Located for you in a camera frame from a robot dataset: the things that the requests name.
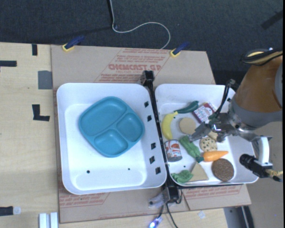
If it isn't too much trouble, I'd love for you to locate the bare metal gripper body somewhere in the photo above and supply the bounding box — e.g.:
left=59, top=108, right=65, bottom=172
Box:
left=209, top=112, right=259, bottom=141

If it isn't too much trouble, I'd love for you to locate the beige bread piece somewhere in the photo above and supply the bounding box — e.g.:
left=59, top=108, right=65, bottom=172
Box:
left=207, top=130, right=219, bottom=142

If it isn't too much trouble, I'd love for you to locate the chocolate chip cookie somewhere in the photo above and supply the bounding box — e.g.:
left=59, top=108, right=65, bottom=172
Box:
left=199, top=136, right=218, bottom=152

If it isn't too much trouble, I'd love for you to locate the tan round biscuit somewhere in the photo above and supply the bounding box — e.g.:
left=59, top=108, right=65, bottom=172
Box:
left=179, top=117, right=197, bottom=135

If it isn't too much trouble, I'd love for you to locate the green leafy vegetable stalk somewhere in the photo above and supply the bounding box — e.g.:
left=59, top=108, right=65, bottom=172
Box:
left=179, top=135, right=202, bottom=161

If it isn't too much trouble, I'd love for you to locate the white plastic tray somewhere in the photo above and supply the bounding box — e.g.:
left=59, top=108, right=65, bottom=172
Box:
left=154, top=83, right=260, bottom=187
left=56, top=82, right=168, bottom=196

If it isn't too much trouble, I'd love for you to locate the red and white packet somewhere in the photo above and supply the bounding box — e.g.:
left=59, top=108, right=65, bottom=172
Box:
left=192, top=102, right=217, bottom=124

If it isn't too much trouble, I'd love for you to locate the orange carrot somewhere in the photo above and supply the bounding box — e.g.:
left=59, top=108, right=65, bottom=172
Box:
left=195, top=150, right=229, bottom=163

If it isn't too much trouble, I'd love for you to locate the green chili pepper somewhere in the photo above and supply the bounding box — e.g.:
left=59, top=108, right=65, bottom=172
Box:
left=174, top=100, right=200, bottom=114

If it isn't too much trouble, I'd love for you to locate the brown round patty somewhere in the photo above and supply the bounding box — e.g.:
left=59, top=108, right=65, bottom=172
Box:
left=211, top=158, right=235, bottom=182

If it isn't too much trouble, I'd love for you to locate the red and white can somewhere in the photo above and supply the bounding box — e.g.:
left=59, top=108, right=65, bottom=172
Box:
left=164, top=139, right=183, bottom=162

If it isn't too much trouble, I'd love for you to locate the yellow banana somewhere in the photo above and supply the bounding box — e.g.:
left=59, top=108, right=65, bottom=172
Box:
left=161, top=111, right=179, bottom=141

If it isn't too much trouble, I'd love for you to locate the tan wedge slice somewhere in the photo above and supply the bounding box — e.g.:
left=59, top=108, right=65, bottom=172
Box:
left=188, top=162, right=210, bottom=183

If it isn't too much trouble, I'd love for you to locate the thin black rod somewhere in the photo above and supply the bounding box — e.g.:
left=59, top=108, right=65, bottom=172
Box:
left=146, top=79, right=179, bottom=192

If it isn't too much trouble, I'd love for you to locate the green lettuce leaf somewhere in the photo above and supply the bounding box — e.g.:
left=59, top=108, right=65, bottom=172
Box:
left=171, top=170, right=194, bottom=185

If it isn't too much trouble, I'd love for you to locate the blue divided plate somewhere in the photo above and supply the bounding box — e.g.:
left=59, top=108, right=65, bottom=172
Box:
left=78, top=96, right=146, bottom=158

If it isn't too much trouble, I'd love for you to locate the brown cardboard board red print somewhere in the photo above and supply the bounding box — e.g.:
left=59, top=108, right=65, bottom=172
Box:
left=50, top=44, right=252, bottom=224

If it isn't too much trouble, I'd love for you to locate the black cylinder on white bracket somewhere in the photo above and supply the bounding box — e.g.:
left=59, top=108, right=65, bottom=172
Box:
left=239, top=136, right=274, bottom=178

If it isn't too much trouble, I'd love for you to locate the black block with thin wires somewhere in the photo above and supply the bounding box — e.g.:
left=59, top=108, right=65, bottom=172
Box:
left=148, top=186, right=184, bottom=209
left=138, top=70, right=156, bottom=87

